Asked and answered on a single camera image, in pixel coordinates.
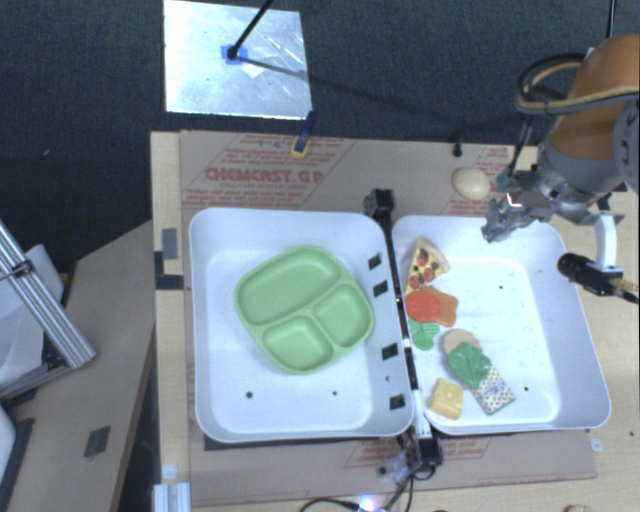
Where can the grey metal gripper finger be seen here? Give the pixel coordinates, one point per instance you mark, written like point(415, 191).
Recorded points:
point(492, 222)
point(515, 222)

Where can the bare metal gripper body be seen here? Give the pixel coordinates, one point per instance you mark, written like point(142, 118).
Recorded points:
point(537, 192)

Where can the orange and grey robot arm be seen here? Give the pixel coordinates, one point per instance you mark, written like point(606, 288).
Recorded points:
point(590, 105)

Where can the beige toy egg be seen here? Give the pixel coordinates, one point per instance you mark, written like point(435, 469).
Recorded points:
point(471, 184)

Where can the toy pizza slice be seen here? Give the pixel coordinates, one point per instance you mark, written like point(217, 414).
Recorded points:
point(425, 265)

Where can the orange toy bread slice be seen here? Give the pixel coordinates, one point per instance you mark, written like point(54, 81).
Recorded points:
point(447, 307)

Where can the white plastic tray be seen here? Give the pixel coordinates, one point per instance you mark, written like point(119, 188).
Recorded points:
point(220, 390)
point(530, 325)

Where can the red toy tomato slice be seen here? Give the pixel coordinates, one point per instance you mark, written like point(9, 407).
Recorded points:
point(421, 306)

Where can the thin black and white rod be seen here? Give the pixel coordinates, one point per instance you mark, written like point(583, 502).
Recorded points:
point(400, 300)

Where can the tan round toy biscuit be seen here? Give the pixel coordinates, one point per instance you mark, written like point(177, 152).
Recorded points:
point(457, 339)

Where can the small green toy leaf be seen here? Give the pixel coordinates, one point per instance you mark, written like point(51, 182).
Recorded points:
point(422, 336)

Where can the large green toy lettuce leaf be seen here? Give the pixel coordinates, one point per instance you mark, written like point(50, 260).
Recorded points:
point(467, 365)

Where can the white patterned packet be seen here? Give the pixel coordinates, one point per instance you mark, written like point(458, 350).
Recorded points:
point(496, 395)

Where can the yellow toy cheese wedge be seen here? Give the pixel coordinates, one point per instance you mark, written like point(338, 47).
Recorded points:
point(446, 399)

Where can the green divided plate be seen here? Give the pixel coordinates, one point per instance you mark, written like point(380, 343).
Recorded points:
point(290, 290)

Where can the brown cardboard board red print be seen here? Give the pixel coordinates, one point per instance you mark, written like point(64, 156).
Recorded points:
point(280, 175)

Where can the black cylinder on white bracket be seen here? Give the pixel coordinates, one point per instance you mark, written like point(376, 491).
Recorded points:
point(582, 269)

